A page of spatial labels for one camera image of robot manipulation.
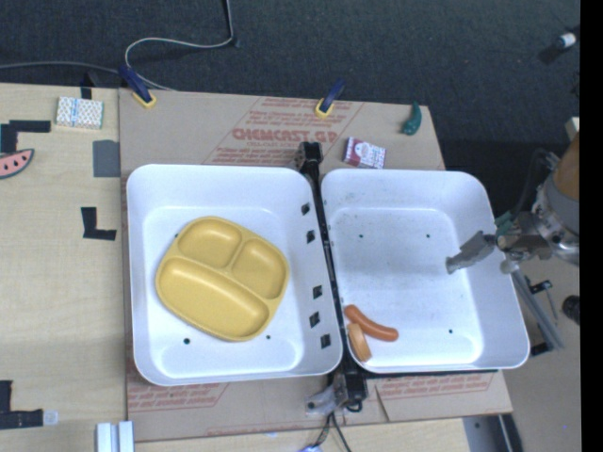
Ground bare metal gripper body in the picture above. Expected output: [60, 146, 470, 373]
[496, 209, 581, 266]

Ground white plastic tray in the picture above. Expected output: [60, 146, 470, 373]
[124, 163, 345, 388]
[319, 167, 531, 376]

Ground orange sausage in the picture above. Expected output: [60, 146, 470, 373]
[343, 303, 400, 344]

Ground orange round biscuit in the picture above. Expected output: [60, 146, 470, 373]
[346, 322, 373, 363]

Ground green chili pepper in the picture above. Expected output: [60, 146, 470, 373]
[400, 101, 423, 137]

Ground thin black and white rod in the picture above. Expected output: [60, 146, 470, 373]
[303, 169, 360, 417]

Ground red and white carton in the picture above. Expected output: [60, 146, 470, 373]
[341, 137, 388, 170]

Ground yellow divided plate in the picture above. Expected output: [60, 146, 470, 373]
[154, 215, 291, 344]

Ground brown cardboard board, red print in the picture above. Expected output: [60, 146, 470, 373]
[117, 87, 514, 443]

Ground white and blue patterned packet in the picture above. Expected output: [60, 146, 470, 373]
[55, 95, 106, 132]

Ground pink watermelon slice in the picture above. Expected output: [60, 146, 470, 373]
[0, 148, 36, 180]

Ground black cylinder on white bracket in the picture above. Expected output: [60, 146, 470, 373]
[562, 294, 581, 327]

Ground black block with thin wires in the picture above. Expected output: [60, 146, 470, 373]
[335, 368, 369, 412]
[293, 140, 325, 174]

